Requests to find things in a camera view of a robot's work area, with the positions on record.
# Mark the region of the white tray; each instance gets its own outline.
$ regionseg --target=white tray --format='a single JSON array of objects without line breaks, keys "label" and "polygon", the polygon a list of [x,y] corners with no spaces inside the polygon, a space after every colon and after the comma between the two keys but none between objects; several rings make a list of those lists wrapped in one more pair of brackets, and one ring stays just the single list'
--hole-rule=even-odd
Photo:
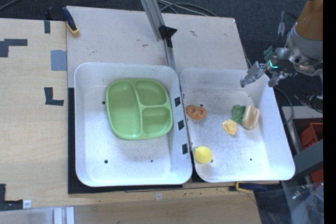
[{"label": "white tray", "polygon": [[[107,86],[124,78],[151,78],[170,96],[173,127],[167,135],[147,140],[123,140],[112,131],[107,116]],[[189,180],[189,154],[177,73],[168,66],[83,63],[75,71],[76,174],[87,186],[178,185]]]},{"label": "white tray", "polygon": [[[207,146],[213,161],[194,162],[198,175],[210,183],[252,180],[288,180],[295,165],[268,77],[244,88],[240,79],[246,70],[187,68],[181,73],[184,106],[202,105],[207,116],[193,120],[187,115],[192,151]],[[253,105],[260,119],[253,130],[238,126],[234,136],[222,128],[232,118],[234,105]]]}]

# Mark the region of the yellow cheese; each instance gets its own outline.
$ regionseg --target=yellow cheese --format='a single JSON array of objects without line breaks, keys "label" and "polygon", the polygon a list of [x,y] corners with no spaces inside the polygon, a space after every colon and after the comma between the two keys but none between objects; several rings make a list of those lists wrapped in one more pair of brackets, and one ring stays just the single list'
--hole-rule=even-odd
[{"label": "yellow cheese", "polygon": [[233,120],[227,120],[222,123],[223,129],[230,135],[235,135],[238,129],[238,123]]},{"label": "yellow cheese", "polygon": [[260,110],[252,105],[245,109],[242,124],[246,129],[253,129],[259,122]]}]

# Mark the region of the brown pretzel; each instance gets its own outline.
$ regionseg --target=brown pretzel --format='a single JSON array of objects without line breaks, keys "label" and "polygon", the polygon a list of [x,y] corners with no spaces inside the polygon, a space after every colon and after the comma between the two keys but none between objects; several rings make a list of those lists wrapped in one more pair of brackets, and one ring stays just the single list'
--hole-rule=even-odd
[{"label": "brown pretzel", "polygon": [[185,110],[195,120],[201,120],[206,116],[206,110],[201,106],[188,105]]}]

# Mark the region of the green light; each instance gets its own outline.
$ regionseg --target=green light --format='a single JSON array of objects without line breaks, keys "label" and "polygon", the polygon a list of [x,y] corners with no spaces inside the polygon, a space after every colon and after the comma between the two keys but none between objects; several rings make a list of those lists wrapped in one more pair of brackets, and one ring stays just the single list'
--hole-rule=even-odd
[{"label": "green light", "polygon": [[272,64],[272,61],[271,61],[271,60],[268,60],[268,62],[269,62],[269,65],[270,65],[272,68],[278,68],[277,66],[273,66],[273,64]]}]

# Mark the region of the green plate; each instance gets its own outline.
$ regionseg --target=green plate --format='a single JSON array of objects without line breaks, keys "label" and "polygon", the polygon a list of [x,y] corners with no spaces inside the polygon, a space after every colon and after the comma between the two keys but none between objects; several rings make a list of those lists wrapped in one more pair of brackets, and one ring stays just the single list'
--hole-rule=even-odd
[{"label": "green plate", "polygon": [[114,133],[137,140],[165,135],[173,125],[173,113],[166,88],[146,78],[121,79],[106,91],[109,121]]}]

